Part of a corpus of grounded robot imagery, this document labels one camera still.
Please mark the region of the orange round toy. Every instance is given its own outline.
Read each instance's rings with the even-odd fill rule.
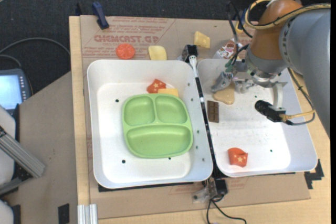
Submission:
[[[135,49],[131,44],[122,43],[116,48],[116,54],[120,59],[131,59],[135,54]]]

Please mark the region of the black clip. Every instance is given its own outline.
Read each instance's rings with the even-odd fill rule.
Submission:
[[[109,28],[110,25],[106,21],[106,18],[103,12],[103,7],[100,5],[99,2],[96,1],[92,4],[92,10],[93,10],[93,13],[98,17],[97,23],[100,29],[103,30],[103,29]]]
[[[88,13],[85,11],[82,4],[80,2],[78,2],[77,5],[76,5],[75,14],[76,14],[76,16],[80,16],[80,15],[85,15],[85,14],[88,14]]]
[[[182,59],[184,62],[189,62],[189,56],[198,56],[198,50],[196,45],[185,45],[182,51]]]

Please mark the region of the green divided plate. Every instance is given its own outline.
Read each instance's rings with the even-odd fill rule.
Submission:
[[[122,124],[126,144],[138,157],[178,156],[193,144],[187,108],[174,95],[150,93],[128,98],[122,108]]]

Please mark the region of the white tray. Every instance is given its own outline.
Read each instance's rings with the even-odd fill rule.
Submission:
[[[197,69],[205,101],[215,101],[211,86],[227,60],[204,59]],[[283,87],[283,107],[287,114],[301,113],[295,89],[287,70],[279,77],[288,82]],[[216,163],[219,170],[230,177],[308,171],[317,164],[316,152],[306,125],[288,126],[274,123],[254,108],[258,100],[273,104],[272,89],[260,86],[247,93],[235,91],[231,105],[219,103],[219,123],[209,122]],[[304,121],[297,118],[294,122]],[[245,167],[230,165],[227,150],[239,147],[248,153]]]
[[[207,134],[192,68],[182,61],[97,60],[87,70],[93,170],[110,189],[206,180],[213,170]],[[122,131],[122,106],[147,93],[154,79],[177,88],[190,115],[193,145],[180,156],[148,159],[133,155]]]

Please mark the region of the red toy food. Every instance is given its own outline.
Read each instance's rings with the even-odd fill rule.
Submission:
[[[152,84],[150,84],[147,87],[147,92],[148,93],[157,93],[159,89],[165,89],[166,88],[166,83],[155,79]]]
[[[135,49],[131,44],[122,43],[116,48],[116,54],[120,59],[131,59],[135,54]]]
[[[238,165],[240,167],[246,166],[248,153],[237,147],[228,149],[228,153],[231,165]]]

